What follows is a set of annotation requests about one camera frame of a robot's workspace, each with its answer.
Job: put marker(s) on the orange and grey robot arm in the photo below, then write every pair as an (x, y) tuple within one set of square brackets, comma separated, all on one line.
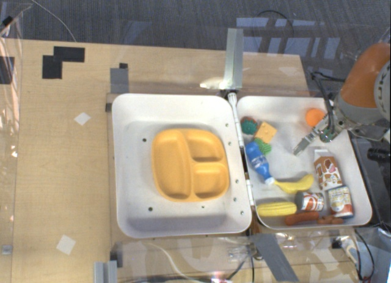
[(362, 77)]

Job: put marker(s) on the brown toy sausage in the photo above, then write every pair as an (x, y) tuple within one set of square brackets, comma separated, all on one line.
[(301, 218)]

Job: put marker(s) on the white and orange can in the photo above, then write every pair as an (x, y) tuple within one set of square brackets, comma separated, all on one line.
[(340, 202)]

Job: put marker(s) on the red and white can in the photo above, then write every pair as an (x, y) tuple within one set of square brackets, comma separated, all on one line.
[(311, 201)]

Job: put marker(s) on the thin black and white rod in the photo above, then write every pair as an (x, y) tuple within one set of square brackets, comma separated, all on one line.
[(239, 129)]

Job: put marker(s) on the orange ball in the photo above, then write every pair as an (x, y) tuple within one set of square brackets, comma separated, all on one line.
[(314, 116)]

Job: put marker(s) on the light green toy vegetable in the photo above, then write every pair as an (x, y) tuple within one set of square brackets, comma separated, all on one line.
[(265, 147)]

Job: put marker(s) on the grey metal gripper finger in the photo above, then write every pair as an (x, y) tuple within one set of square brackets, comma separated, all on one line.
[(303, 142), (306, 145)]

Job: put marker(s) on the yellow banana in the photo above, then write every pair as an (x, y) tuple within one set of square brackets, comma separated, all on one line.
[(294, 185)]

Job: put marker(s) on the yellow toy corn cob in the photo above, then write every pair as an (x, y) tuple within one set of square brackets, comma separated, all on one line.
[(276, 209)]

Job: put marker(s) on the dark green toy broccoli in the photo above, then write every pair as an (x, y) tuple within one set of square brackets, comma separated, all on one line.
[(248, 126)]

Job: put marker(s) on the brown and white carton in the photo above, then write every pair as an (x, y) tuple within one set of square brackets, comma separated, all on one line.
[(327, 170)]

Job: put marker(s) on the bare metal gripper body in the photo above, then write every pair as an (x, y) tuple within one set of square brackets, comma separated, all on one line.
[(324, 127)]

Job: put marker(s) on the blue plastic bottle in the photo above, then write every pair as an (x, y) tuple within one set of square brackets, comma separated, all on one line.
[(256, 159)]

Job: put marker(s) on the white plastic tray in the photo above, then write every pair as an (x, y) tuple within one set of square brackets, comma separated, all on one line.
[(287, 110), (134, 165)]

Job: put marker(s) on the orange divided plate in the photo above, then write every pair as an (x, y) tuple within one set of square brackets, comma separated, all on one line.
[(171, 165)]

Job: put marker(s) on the yellow toy cheese block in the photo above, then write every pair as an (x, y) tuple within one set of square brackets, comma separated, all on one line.
[(265, 131)]

